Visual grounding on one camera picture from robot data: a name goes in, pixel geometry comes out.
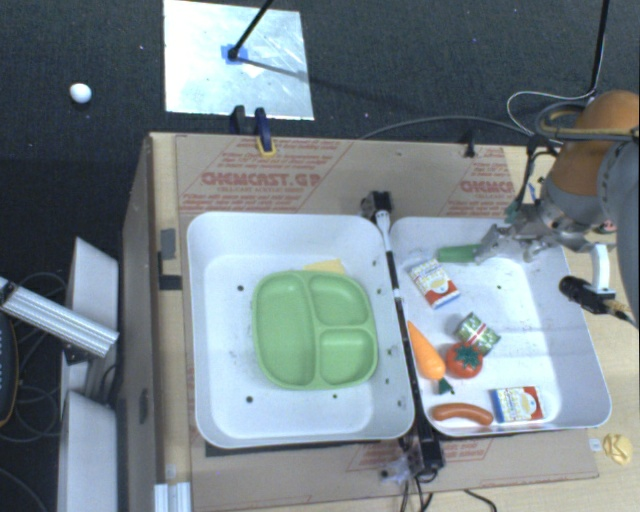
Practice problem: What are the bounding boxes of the red white blue carton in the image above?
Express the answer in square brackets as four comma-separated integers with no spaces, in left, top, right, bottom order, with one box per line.
[488,385,547,425]
[407,258,462,310]

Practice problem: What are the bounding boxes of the yellow cheese slice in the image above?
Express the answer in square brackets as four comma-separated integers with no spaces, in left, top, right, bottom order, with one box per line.
[302,258,347,277]

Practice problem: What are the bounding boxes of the brown cardboard board red print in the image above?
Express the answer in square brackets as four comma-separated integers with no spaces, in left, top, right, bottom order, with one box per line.
[173,132,601,512]

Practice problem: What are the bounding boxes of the black block with thin wires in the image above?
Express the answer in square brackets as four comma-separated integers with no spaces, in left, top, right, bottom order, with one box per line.
[360,189,394,219]
[399,433,446,477]

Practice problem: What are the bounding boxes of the green and white can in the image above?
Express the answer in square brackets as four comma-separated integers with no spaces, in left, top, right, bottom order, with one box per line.
[453,312,502,357]

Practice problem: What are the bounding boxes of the orange carrot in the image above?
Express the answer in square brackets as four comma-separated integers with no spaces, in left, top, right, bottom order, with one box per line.
[406,319,455,396]

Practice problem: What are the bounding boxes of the green cucumber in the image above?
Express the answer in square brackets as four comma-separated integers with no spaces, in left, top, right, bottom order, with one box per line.
[436,243,482,264]

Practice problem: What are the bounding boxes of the green divided plate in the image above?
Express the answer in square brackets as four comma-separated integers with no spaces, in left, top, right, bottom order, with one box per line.
[251,269,380,392]

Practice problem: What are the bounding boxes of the thin black and white rod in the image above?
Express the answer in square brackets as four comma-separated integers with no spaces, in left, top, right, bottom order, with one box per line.
[377,209,437,451]

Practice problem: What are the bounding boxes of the black cylinder on white bracket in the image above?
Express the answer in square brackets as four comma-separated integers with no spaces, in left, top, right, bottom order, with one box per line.
[558,242,617,315]

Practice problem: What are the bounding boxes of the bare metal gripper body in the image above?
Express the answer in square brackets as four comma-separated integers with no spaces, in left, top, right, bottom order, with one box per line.
[501,207,597,253]

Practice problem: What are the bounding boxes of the brown sausage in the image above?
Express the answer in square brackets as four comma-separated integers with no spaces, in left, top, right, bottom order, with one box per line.
[430,402,495,427]

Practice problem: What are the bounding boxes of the red tomato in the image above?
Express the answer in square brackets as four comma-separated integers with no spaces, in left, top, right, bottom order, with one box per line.
[444,342,485,380]

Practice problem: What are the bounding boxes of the white plastic tray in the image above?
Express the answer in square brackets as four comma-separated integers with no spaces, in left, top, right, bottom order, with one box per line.
[388,215,613,439]
[186,210,416,450]

